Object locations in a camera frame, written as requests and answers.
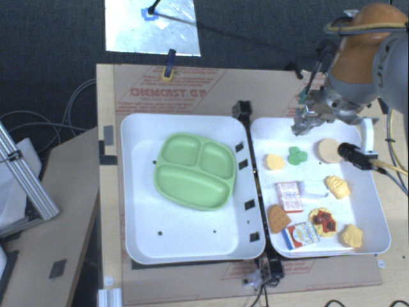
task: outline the transparent plastic sheet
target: transparent plastic sheet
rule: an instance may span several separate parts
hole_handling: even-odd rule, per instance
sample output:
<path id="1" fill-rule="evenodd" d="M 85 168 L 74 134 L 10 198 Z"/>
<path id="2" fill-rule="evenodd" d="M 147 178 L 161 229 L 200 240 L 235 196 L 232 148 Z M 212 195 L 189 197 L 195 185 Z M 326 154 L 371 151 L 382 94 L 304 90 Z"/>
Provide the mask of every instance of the transparent plastic sheet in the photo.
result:
<path id="1" fill-rule="evenodd" d="M 107 51 L 200 56 L 193 0 L 105 0 Z"/>

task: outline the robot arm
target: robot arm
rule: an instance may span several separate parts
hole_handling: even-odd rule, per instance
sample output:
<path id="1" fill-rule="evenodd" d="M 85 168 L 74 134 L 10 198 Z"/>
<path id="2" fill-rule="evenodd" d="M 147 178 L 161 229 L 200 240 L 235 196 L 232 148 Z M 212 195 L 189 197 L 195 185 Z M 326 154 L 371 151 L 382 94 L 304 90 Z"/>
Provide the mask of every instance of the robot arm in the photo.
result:
<path id="1" fill-rule="evenodd" d="M 408 142 L 408 17 L 388 4 L 363 8 L 347 27 L 327 26 L 344 36 L 320 90 L 297 109 L 295 135 L 336 118 L 355 125 L 364 107 L 381 97 L 405 116 Z"/>

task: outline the small box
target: small box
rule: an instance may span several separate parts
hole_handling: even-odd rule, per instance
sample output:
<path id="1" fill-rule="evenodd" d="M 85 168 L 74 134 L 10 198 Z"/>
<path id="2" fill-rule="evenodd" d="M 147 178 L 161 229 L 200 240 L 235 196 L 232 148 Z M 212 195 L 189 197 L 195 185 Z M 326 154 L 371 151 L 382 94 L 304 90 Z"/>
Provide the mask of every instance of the small box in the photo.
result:
<path id="1" fill-rule="evenodd" d="M 329 194 L 324 181 L 304 180 L 300 183 L 301 198 L 321 199 Z"/>
<path id="2" fill-rule="evenodd" d="M 291 225 L 282 231 L 289 249 L 295 249 L 320 241 L 314 225 L 308 221 Z"/>
<path id="3" fill-rule="evenodd" d="M 300 189 L 297 182 L 281 182 L 275 185 L 282 209 L 287 212 L 302 212 Z"/>

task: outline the black fabric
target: black fabric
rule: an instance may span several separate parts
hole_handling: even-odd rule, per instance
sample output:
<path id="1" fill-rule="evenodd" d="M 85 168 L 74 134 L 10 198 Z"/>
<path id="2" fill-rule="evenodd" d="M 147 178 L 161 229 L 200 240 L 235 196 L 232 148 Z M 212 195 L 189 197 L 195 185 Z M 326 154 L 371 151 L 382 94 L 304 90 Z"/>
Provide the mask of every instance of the black fabric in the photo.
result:
<path id="1" fill-rule="evenodd" d="M 202 56 L 181 66 L 311 70 L 326 23 L 345 9 L 388 0 L 194 0 Z M 393 0 L 408 13 L 408 0 Z M 104 0 L 0 0 L 0 115 L 26 109 L 60 122 L 73 91 L 97 63 L 159 64 L 165 56 L 105 51 Z M 96 125 L 95 92 L 81 95 L 73 124 Z M 4 119 L 8 129 L 29 121 Z M 52 131 L 27 129 L 36 147 Z"/>

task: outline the green plate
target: green plate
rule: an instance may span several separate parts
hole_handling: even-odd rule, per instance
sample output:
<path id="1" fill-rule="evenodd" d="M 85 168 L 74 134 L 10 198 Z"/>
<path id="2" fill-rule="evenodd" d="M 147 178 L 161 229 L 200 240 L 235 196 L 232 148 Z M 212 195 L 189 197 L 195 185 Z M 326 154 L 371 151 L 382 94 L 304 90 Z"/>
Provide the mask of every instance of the green plate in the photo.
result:
<path id="1" fill-rule="evenodd" d="M 155 187 L 163 197 L 200 210 L 223 207 L 235 179 L 236 159 L 227 146 L 188 133 L 166 139 L 153 174 Z"/>

